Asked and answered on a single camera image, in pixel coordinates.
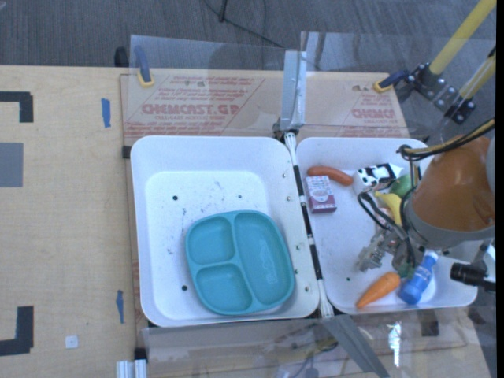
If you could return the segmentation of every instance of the black tape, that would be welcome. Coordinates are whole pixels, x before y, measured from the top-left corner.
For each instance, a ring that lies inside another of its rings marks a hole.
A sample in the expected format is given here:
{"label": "black tape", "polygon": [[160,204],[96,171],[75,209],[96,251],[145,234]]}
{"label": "black tape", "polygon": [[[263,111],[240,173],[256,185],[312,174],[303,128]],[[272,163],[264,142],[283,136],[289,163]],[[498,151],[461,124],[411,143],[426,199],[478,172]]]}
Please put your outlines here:
{"label": "black tape", "polygon": [[33,95],[28,91],[0,91],[0,102],[19,102],[19,122],[33,123]]}
{"label": "black tape", "polygon": [[313,267],[315,268],[315,277],[317,278],[317,280],[321,280],[324,277],[322,276],[321,264],[318,260],[317,248],[314,244],[312,244],[309,246],[309,250],[312,253]]}
{"label": "black tape", "polygon": [[0,340],[0,357],[26,354],[33,347],[33,306],[18,306],[14,339]]}
{"label": "black tape", "polygon": [[147,363],[149,363],[147,350],[145,350],[143,347],[135,347],[135,360],[145,360]]}
{"label": "black tape", "polygon": [[305,193],[302,189],[302,179],[301,179],[301,173],[299,172],[299,166],[294,165],[294,167],[292,168],[294,169],[294,175],[296,177],[296,185],[298,185],[298,194],[299,196],[303,196]]}
{"label": "black tape", "polygon": [[122,156],[124,159],[129,159],[132,154],[132,147],[131,146],[123,146],[122,149]]}
{"label": "black tape", "polygon": [[309,222],[308,209],[306,208],[306,203],[301,204],[302,218],[305,220],[306,234],[311,236],[312,232],[312,224]]}

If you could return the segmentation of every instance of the gray carpet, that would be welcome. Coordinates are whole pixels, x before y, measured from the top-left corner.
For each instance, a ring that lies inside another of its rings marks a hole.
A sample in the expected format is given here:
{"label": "gray carpet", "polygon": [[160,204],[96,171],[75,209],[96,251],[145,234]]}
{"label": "gray carpet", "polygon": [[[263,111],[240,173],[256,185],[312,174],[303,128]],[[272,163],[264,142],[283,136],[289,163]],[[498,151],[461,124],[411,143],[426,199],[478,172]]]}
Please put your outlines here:
{"label": "gray carpet", "polygon": [[[297,49],[302,32],[329,32],[339,35],[340,44],[324,46],[323,70],[413,70],[434,58],[479,0],[228,0],[226,21],[220,22],[221,1],[0,0],[0,65],[113,67],[116,48],[130,53],[132,35]],[[494,9],[446,78],[461,87],[495,38]],[[261,60],[265,51],[256,50]],[[474,98],[477,112],[463,126],[451,124],[452,134],[495,115],[495,77]],[[419,110],[408,105],[405,110]],[[495,297],[482,293],[481,302],[493,306]],[[478,329],[492,331],[492,317]],[[484,348],[496,376],[495,347]]]}

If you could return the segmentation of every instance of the small box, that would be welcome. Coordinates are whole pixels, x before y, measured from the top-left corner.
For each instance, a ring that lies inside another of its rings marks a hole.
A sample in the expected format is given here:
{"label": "small box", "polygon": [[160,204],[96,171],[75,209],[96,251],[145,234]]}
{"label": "small box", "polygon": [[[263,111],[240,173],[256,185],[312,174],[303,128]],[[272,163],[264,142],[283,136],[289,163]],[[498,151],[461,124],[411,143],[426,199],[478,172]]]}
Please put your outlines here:
{"label": "small box", "polygon": [[336,201],[328,176],[307,176],[306,187],[308,189],[308,205],[312,213],[336,211]]}

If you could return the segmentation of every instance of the blue tape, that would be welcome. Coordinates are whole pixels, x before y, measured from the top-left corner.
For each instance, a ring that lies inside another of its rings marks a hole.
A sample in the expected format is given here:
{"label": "blue tape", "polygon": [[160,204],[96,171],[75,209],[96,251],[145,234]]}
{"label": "blue tape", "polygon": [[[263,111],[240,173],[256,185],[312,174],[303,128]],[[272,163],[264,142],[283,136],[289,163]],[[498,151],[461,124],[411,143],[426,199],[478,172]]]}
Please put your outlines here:
{"label": "blue tape", "polygon": [[117,311],[119,311],[120,322],[124,323],[124,300],[122,290],[117,290],[116,297]]}
{"label": "blue tape", "polygon": [[102,98],[102,116],[103,116],[103,125],[106,128],[109,128],[110,127],[110,101],[105,98]]}
{"label": "blue tape", "polygon": [[147,56],[143,51],[141,46],[135,46],[136,54],[136,65],[140,67],[140,75],[142,76],[144,83],[150,83],[152,79],[150,78],[149,62],[147,61]]}

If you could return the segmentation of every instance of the clear plastic panel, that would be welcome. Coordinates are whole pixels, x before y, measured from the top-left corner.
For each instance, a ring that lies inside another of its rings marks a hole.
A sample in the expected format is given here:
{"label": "clear plastic panel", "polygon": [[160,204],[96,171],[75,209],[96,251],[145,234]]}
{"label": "clear plastic panel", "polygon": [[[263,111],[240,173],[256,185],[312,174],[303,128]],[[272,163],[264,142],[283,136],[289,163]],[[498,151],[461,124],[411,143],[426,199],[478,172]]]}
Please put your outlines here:
{"label": "clear plastic panel", "polygon": [[[285,50],[133,35],[124,144],[145,135],[271,136]],[[140,79],[148,64],[150,83]]]}
{"label": "clear plastic panel", "polygon": [[[386,376],[380,366],[390,377],[490,377],[471,321],[488,311],[472,306],[353,317],[369,346],[361,346],[361,354],[344,334],[332,334],[338,317],[146,328],[142,337],[151,378]],[[495,344],[495,337],[487,340]],[[376,368],[363,362],[366,349],[377,356]]]}
{"label": "clear plastic panel", "polygon": [[[432,62],[453,39],[304,32],[301,40],[307,70],[313,72],[307,83],[306,100],[313,101],[314,105],[307,103],[305,133],[404,137],[407,132],[410,137],[431,144],[467,133],[495,115],[495,77],[489,70],[484,82],[481,74],[491,65],[486,60],[495,48],[495,40],[455,40],[461,48],[439,76],[443,85],[434,86],[429,97],[404,80],[381,94],[372,86],[389,75],[401,71],[413,73],[417,66]],[[328,81],[327,74],[334,72],[341,78],[338,82]],[[322,97],[317,95],[319,88],[311,84],[320,84],[320,90],[324,91]],[[445,116],[450,104],[460,98],[459,92],[473,98],[476,105],[461,123],[454,121],[456,113]],[[324,117],[316,116],[322,99],[331,100],[338,108],[332,118],[327,112]],[[335,113],[345,113],[346,117]]]}

